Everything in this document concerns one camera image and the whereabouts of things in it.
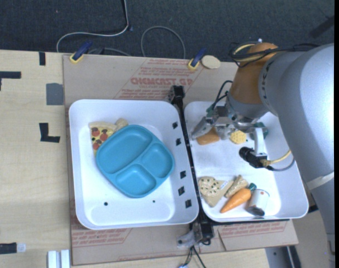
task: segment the wooden surface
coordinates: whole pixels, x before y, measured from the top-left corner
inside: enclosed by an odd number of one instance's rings
[[[0,50],[0,71],[21,71],[3,79],[0,91],[0,243],[25,243],[26,252],[0,255],[0,267],[46,267],[50,250],[71,249],[64,106],[46,105],[46,84],[63,84],[62,54]],[[39,123],[49,123],[40,142]],[[265,250],[202,255],[210,267],[269,267]],[[178,267],[185,257],[168,257],[81,267]],[[201,267],[193,257],[190,268]]]

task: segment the blue and yellow clamp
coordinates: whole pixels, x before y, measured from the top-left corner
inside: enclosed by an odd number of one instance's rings
[[[192,58],[189,63],[188,63],[188,69],[190,70],[196,70],[200,60],[202,59],[202,57],[204,56],[205,52],[207,51],[207,49],[205,47],[201,48],[198,53],[195,55],[194,58]]]
[[[84,54],[86,54],[88,52],[88,50],[90,49],[90,47],[92,46],[92,42],[91,41],[86,41],[85,43],[83,43],[81,45],[81,47],[70,56],[70,61],[73,64],[77,64],[79,61],[82,60],[82,58],[84,57]]]

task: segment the dark floor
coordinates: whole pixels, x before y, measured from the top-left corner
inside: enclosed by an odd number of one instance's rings
[[[70,36],[59,45],[73,52],[85,40],[142,56],[141,36],[164,26],[183,39],[187,58],[202,48],[229,61],[232,42],[259,38],[279,46],[334,42],[335,0],[126,0],[132,31],[118,37]],[[126,24],[121,0],[0,0],[0,49],[56,51],[70,32],[114,33]],[[182,58],[179,39],[152,30],[144,38],[147,56]]]

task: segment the blue plate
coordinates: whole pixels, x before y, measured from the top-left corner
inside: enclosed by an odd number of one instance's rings
[[[142,198],[173,172],[174,158],[152,132],[128,125],[104,142],[96,153],[101,173],[121,192]]]

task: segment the robotic arm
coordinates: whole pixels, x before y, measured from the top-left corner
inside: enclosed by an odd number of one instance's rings
[[[247,45],[236,48],[236,53]],[[279,119],[303,181],[321,212],[335,267],[334,44],[308,51],[249,44],[224,106],[220,99],[192,132],[197,138],[216,127],[222,138],[235,130],[252,132],[267,111]]]

